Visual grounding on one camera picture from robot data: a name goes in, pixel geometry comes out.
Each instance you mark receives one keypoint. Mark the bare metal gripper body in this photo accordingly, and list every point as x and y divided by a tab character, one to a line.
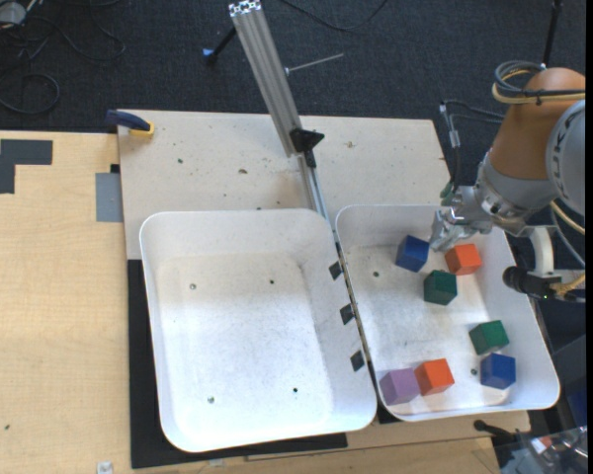
474	208

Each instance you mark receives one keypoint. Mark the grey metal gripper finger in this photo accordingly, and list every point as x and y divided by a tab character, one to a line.
458	237
439	230

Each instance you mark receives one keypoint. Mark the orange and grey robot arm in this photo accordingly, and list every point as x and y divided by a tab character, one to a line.
529	136

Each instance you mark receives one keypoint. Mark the orange cube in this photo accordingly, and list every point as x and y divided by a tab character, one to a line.
463	259
434	376

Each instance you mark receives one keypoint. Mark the blue cube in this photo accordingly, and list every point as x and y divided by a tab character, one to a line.
411	254
497	371

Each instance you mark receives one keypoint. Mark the green cube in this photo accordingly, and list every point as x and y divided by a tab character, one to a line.
440	288
488	337

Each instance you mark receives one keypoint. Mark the white plastic tray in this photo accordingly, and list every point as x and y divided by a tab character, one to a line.
247	334
405	314

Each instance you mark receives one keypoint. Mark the purple cube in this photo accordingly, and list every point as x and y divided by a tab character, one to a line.
399	386

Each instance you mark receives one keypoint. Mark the pale flat board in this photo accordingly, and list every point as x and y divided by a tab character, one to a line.
217	166

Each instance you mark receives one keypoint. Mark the black cylinder on white bracket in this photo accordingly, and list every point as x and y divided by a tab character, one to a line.
519	280

